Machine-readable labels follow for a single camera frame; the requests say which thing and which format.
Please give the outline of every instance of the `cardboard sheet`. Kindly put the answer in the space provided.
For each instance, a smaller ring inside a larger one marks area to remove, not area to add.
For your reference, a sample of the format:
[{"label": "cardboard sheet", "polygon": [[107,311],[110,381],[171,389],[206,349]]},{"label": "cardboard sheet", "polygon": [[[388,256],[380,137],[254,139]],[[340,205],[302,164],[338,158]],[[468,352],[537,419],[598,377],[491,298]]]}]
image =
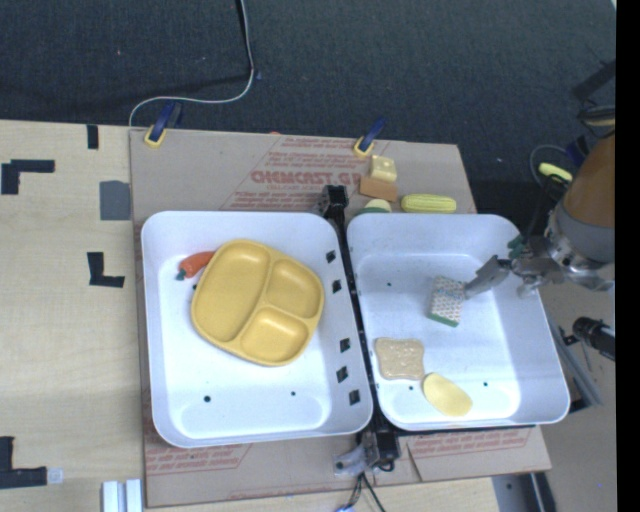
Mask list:
[{"label": "cardboard sheet", "polygon": [[[336,477],[332,457],[351,450],[355,436],[326,437],[185,450],[155,432],[150,412],[144,289],[139,233],[165,210],[308,211],[326,184],[345,185],[347,219],[369,197],[357,193],[369,159],[354,156],[354,141],[290,135],[170,131],[159,149],[130,132],[136,281],[144,404],[147,506],[351,489]],[[399,197],[433,193],[456,199],[458,213],[475,206],[456,146],[378,141],[376,154],[393,158]],[[399,211],[399,204],[392,209]],[[402,457],[375,485],[398,485],[542,471],[550,462],[538,427],[438,433],[401,438]]]}]

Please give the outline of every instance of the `black floor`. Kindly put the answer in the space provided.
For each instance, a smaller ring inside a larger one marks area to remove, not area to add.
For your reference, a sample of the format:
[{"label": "black floor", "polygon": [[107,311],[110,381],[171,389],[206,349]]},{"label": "black floor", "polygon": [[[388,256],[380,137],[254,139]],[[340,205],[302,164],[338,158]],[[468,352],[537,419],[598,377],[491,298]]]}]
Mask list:
[{"label": "black floor", "polygon": [[[479,211],[523,229],[531,151],[592,143],[578,113],[615,104],[611,0],[245,1],[256,80],[237,102],[188,104],[182,127],[355,137],[385,116],[382,138],[457,144]],[[152,96],[233,97],[248,73],[239,7],[4,2],[0,118],[126,125]]]}]

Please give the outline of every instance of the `white tray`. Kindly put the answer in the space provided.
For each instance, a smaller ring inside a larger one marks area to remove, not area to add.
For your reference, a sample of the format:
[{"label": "white tray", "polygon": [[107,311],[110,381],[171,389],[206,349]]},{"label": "white tray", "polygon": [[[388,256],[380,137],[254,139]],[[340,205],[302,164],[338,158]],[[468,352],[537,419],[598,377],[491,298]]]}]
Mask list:
[{"label": "white tray", "polygon": [[[237,238],[282,251],[323,283],[322,317],[291,364],[245,361],[192,327],[200,274],[178,281],[178,263]],[[143,226],[142,252],[153,421],[167,442],[191,448],[275,441],[367,425],[373,403],[338,240],[327,221],[306,213],[161,212]]]},{"label": "white tray", "polygon": [[[494,254],[507,256],[517,229],[493,215],[369,214],[348,227],[349,246],[378,401],[397,427],[438,430],[552,423],[569,394],[538,293],[521,299],[510,275],[466,301],[450,327],[426,317],[437,275],[471,281]],[[437,372],[473,400],[463,418],[444,416],[420,382],[382,378],[377,338],[417,338],[425,373]]]}]

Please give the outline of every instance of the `blue and yellow clamp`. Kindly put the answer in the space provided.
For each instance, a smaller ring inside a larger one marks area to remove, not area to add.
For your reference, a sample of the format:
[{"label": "blue and yellow clamp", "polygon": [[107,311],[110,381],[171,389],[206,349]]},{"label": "blue and yellow clamp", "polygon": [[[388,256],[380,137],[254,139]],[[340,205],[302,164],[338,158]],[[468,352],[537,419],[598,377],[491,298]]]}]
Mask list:
[{"label": "blue and yellow clamp", "polygon": [[159,148],[164,142],[167,128],[174,128],[182,119],[182,103],[169,100],[162,107],[158,120],[152,125],[144,136],[144,142],[153,149]]},{"label": "blue and yellow clamp", "polygon": [[365,158],[371,154],[373,150],[373,140],[380,134],[387,120],[379,117],[373,123],[369,131],[360,137],[353,146],[353,152],[360,158]]}]

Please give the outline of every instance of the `orange toy vegetable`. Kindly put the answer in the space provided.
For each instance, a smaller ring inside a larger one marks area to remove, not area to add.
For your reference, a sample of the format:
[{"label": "orange toy vegetable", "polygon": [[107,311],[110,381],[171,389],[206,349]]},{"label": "orange toy vegetable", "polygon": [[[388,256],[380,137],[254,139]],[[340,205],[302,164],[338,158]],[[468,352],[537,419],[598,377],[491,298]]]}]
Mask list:
[{"label": "orange toy vegetable", "polygon": [[215,251],[204,251],[187,256],[180,262],[180,265],[178,265],[179,272],[176,279],[182,281],[185,277],[195,276],[200,270],[207,266],[214,254]]}]

